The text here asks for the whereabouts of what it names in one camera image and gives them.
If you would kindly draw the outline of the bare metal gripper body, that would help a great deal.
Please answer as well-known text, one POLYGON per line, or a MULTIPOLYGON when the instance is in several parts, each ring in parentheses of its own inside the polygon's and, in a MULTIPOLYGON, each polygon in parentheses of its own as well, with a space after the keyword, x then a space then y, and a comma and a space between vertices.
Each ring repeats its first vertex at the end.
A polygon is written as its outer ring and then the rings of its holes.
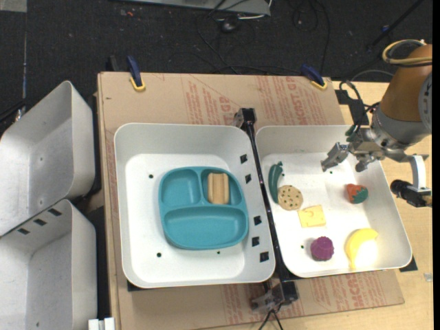
POLYGON ((405 150, 413 145, 413 133, 404 128, 351 127, 346 132, 349 151, 359 160, 407 161, 405 150))

